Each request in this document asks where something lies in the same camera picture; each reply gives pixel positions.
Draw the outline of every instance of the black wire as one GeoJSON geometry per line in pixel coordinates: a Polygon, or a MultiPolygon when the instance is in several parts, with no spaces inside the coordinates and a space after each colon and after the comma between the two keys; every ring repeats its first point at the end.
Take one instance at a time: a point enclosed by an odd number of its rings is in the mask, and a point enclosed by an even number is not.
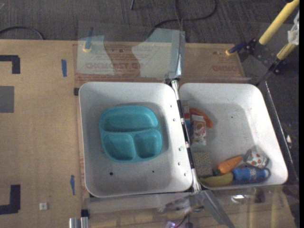
{"type": "Polygon", "coordinates": [[[211,15],[213,15],[213,13],[216,11],[217,8],[217,2],[216,0],[212,0],[212,11],[210,13],[208,13],[205,16],[201,16],[201,17],[197,17],[197,18],[180,18],[179,17],[179,0],[174,0],[174,12],[176,15],[176,19],[167,19],[164,21],[159,22],[158,24],[154,25],[153,28],[158,28],[159,26],[168,23],[168,22],[178,22],[180,29],[182,30],[182,24],[181,21],[196,21],[196,20],[201,20],[201,19],[206,19],[208,17],[210,17],[211,15]]]}
{"type": "Polygon", "coordinates": [[[174,228],[178,228],[182,225],[182,223],[184,223],[184,221],[186,220],[187,216],[184,217],[184,219],[177,225],[177,226],[174,226],[174,228]]]}
{"type": "Polygon", "coordinates": [[[34,28],[31,28],[31,27],[26,27],[26,26],[12,26],[12,27],[8,27],[8,28],[0,30],[0,34],[3,34],[4,32],[7,32],[7,31],[10,31],[10,30],[13,30],[13,29],[29,29],[29,30],[35,32],[40,37],[41,40],[44,40],[43,35],[38,30],[36,30],[34,28]]]}

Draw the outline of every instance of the teal plate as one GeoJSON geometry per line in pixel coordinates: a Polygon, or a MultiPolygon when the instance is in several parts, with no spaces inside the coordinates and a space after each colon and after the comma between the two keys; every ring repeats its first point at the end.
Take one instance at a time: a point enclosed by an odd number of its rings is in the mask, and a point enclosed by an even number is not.
{"type": "Polygon", "coordinates": [[[114,162],[151,160],[162,152],[162,131],[146,106],[123,105],[105,110],[99,119],[101,142],[114,162]]]}

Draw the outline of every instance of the gray square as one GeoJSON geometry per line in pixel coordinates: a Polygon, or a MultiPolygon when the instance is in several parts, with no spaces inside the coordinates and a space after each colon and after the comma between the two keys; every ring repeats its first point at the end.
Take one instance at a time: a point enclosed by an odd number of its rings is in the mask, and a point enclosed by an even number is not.
{"type": "Polygon", "coordinates": [[[0,113],[14,113],[14,86],[0,86],[0,113]]]}

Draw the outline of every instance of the orange carrot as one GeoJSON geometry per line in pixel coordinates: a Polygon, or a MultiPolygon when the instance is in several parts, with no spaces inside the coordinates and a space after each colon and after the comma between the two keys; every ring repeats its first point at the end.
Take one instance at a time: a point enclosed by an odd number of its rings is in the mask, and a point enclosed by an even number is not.
{"type": "Polygon", "coordinates": [[[218,165],[218,169],[220,170],[220,172],[222,174],[226,174],[226,173],[230,172],[233,168],[235,168],[242,159],[243,159],[243,156],[240,155],[240,156],[228,159],[226,161],[223,161],[221,164],[218,165]]]}
{"type": "Polygon", "coordinates": [[[205,113],[203,113],[202,111],[200,111],[199,109],[193,108],[193,107],[192,107],[192,108],[190,108],[189,112],[190,112],[190,115],[203,116],[204,119],[205,119],[205,121],[206,121],[206,126],[207,126],[208,128],[213,127],[213,123],[212,123],[212,121],[210,120],[210,118],[209,118],[205,113]]]}

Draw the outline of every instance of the white plastic tray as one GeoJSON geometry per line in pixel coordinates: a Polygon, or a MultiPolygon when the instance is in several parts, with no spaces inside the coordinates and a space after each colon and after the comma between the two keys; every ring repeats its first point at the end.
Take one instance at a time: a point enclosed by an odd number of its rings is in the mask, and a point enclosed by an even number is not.
{"type": "Polygon", "coordinates": [[[207,145],[203,149],[209,153],[213,169],[230,157],[245,154],[250,148],[256,148],[257,152],[270,158],[267,168],[271,176],[262,183],[207,188],[233,189],[286,182],[286,164],[257,87],[249,84],[189,83],[180,87],[180,98],[205,112],[213,121],[213,128],[207,129],[207,145]]]}
{"type": "Polygon", "coordinates": [[[174,91],[161,83],[84,84],[79,90],[85,184],[96,197],[182,192],[192,185],[190,163],[174,91]],[[117,105],[144,105],[157,115],[163,150],[149,161],[117,163],[103,151],[98,121],[117,105]]]}

